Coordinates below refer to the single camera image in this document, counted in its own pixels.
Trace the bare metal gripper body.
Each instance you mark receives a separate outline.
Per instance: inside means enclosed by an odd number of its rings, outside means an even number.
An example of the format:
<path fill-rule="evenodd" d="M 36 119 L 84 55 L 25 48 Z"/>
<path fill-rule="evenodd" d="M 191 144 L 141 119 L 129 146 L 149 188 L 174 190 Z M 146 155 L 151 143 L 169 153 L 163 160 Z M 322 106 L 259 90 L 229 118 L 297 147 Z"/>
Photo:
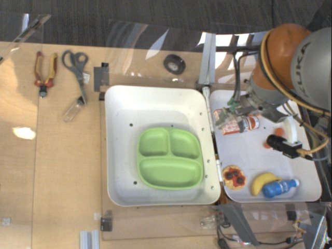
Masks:
<path fill-rule="evenodd" d="M 235 93 L 227 103 L 226 113 L 234 117 L 257 115 L 264 110 L 265 104 L 265 101 L 254 93 L 245 93 L 243 95 Z"/>

